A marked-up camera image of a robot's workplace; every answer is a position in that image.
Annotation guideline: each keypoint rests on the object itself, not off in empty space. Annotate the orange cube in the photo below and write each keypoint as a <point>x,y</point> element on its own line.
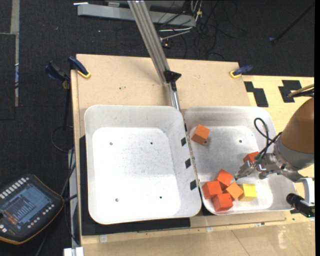
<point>235,191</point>
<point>200,134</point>

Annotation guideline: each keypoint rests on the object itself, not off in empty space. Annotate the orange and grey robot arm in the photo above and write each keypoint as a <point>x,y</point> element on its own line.
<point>300,130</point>

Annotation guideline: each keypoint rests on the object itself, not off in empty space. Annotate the black cylinder on white bracket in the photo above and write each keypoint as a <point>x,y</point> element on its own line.
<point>300,203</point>

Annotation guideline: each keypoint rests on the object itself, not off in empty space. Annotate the pale wood board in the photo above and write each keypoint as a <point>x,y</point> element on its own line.
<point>125,82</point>

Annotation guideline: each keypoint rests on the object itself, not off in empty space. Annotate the red cube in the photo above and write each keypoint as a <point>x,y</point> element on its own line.
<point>211,189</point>
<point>250,157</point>
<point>224,177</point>
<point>222,202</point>

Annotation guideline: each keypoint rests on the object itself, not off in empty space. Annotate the yellow cube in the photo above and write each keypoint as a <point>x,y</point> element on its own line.
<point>249,191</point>

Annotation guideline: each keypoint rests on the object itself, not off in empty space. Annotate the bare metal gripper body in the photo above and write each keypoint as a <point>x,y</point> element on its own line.
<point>271,162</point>

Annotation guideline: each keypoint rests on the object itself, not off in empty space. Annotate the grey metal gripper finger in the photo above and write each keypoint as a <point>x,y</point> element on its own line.
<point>263,174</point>
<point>245,170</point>

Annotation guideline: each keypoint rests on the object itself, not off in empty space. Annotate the white plastic tray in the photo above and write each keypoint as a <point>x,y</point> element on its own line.
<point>232,120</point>
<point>135,170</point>

